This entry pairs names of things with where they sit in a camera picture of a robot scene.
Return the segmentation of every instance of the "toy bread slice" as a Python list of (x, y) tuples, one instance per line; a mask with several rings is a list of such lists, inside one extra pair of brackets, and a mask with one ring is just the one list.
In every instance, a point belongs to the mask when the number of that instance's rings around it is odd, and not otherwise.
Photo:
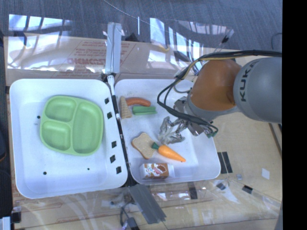
[(120, 97), (120, 116), (122, 119), (132, 117), (132, 112), (128, 107), (126, 98), (124, 96)]
[(150, 159), (155, 150), (152, 149), (154, 141), (146, 133), (141, 133), (140, 136), (134, 138), (131, 142), (132, 146), (138, 150), (145, 159)]

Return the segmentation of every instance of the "plastic sheet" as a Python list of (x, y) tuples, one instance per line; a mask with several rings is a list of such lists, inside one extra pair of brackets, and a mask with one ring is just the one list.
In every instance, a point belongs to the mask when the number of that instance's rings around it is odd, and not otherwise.
[[(198, 57), (224, 48), (223, 40), (234, 33), (223, 25), (139, 17), (138, 22), (142, 27), (130, 30), (121, 25), (120, 55), (113, 56), (120, 73), (173, 76)], [(106, 72), (108, 24), (92, 24), (97, 37), (84, 38), (70, 20), (12, 14), (9, 23), (10, 35), (4, 37), (8, 86), (20, 78), (99, 79)]]
[[(199, 56), (225, 50), (226, 41), (235, 33), (224, 25), (128, 14), (122, 18), (117, 80), (173, 78)], [(107, 23), (80, 25), (65, 19), (11, 15), (4, 37), (6, 84), (21, 78), (101, 79), (106, 69), (106, 42)], [(191, 72), (191, 80), (200, 68), (201, 63)], [(119, 230), (127, 217), (134, 217), (141, 229), (229, 223), (240, 223), (236, 227), (243, 229), (260, 220), (275, 226), (282, 200), (282, 170), (269, 125), (240, 113), (217, 118), (215, 125), (220, 128), (214, 141), (223, 165), (221, 174), (208, 181), (149, 185), (166, 214), (165, 221), (153, 225), (146, 222), (125, 187), (41, 199), (23, 197), (16, 188), (11, 152), (15, 229)]]
[[(243, 187), (232, 180), (150, 186), (149, 191), (166, 214), (165, 221), (151, 227), (171, 230), (278, 218), (279, 201), (256, 190), (250, 194)], [(128, 188), (25, 199), (15, 202), (17, 206), (21, 222), (15, 229), (55, 229), (68, 223), (74, 229), (121, 229), (120, 221), (124, 222), (127, 215), (135, 218), (140, 229), (148, 225)]]

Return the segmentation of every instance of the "green divided plate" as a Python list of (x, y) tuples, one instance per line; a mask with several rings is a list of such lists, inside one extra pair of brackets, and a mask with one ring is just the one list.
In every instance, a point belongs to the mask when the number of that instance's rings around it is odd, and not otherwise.
[(101, 108), (81, 98), (56, 95), (45, 104), (40, 138), (46, 147), (67, 154), (93, 154), (102, 142)]

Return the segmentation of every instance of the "wire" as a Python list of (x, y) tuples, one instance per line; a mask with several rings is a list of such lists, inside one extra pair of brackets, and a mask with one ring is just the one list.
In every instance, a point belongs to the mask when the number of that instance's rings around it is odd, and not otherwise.
[[(191, 70), (191, 68), (199, 61), (209, 61), (209, 60), (221, 60), (221, 59), (234, 59), (234, 58), (240, 58), (240, 57), (246, 57), (246, 56), (266, 56), (266, 57), (282, 57), (282, 53), (281, 52), (277, 52), (277, 51), (263, 51), (263, 50), (243, 50), (243, 51), (234, 51), (234, 52), (216, 52), (216, 53), (211, 53), (211, 54), (207, 54), (204, 56), (199, 57), (197, 60), (191, 62), (184, 70), (182, 70), (178, 75), (176, 75), (176, 79), (174, 80), (174, 82), (172, 82), (170, 85), (168, 85), (167, 87), (165, 87), (159, 94), (157, 97), (157, 103), (163, 107), (164, 109), (166, 109), (170, 114), (172, 114), (173, 116), (176, 116), (180, 119), (186, 120), (188, 122), (192, 122), (192, 123), (196, 123), (198, 125), (204, 125), (206, 126), (210, 132), (212, 133), (212, 135), (215, 135), (218, 132), (218, 128), (213, 126), (211, 123), (196, 117), (196, 116), (192, 116), (192, 115), (188, 115), (185, 113), (181, 113), (176, 111), (174, 108), (171, 108), (169, 106), (166, 105), (166, 100), (167, 100), (167, 96), (169, 95), (170, 91), (174, 88), (175, 86), (182, 80), (185, 79), (185, 77), (188, 75), (189, 71)], [(161, 95), (165, 92), (165, 97), (164, 97), (164, 102), (162, 103), (160, 101), (160, 97)]]
[(272, 36), (272, 38), (271, 38), (271, 47), (272, 47), (272, 49), (274, 49), (274, 46), (273, 46), (273, 39), (274, 39), (274, 37), (275, 36), (278, 36), (278, 35), (282, 35), (283, 33), (276, 33), (276, 34), (274, 34), (273, 36)]
[[(157, 26), (155, 26), (155, 25), (152, 25), (152, 24), (150, 24), (149, 22), (147, 22), (147, 21), (145, 21), (145, 20), (140, 19), (139, 17), (133, 16), (133, 15), (131, 15), (131, 14), (128, 14), (127, 12), (124, 12), (123, 10), (117, 8), (115, 5), (113, 5), (112, 3), (108, 2), (107, 0), (102, 0), (102, 1), (105, 2), (107, 5), (109, 5), (110, 7), (112, 7), (113, 9), (119, 11), (120, 13), (123, 13), (124, 15), (126, 15), (126, 16), (128, 16), (128, 17), (130, 17), (130, 18), (133, 18), (133, 19), (135, 19), (135, 20), (137, 20), (138, 23), (139, 23), (139, 22), (142, 22), (142, 23), (144, 23), (144, 24), (149, 25), (150, 28), (156, 28), (156, 29), (160, 30), (159, 27), (157, 27)], [(218, 45), (218, 47), (221, 47), (221, 44), (226, 43), (226, 42), (228, 41), (228, 39), (233, 35), (233, 33), (234, 33), (233, 29), (230, 30), (229, 32), (227, 32), (227, 35), (224, 36), (224, 38), (222, 39), (222, 41), (221, 41), (221, 43)]]
[(129, 216), (127, 214), (127, 212), (125, 211), (125, 207), (128, 205), (128, 204), (136, 204), (133, 200), (127, 202), (124, 206), (121, 207), (120, 209), (120, 215), (119, 215), (119, 221), (120, 221), (120, 224), (121, 226), (124, 225), (124, 222), (123, 222), (123, 214), (125, 213), (126, 217), (129, 219)]

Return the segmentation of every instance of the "toy carrot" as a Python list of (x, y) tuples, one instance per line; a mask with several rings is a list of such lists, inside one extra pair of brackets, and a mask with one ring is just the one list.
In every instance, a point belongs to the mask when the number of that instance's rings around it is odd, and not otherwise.
[(167, 145), (158, 146), (155, 142), (152, 145), (153, 149), (157, 149), (158, 153), (160, 153), (162, 156), (167, 157), (169, 159), (178, 160), (181, 162), (185, 162), (186, 159), (181, 157), (178, 153), (176, 153), (174, 150), (169, 148)]

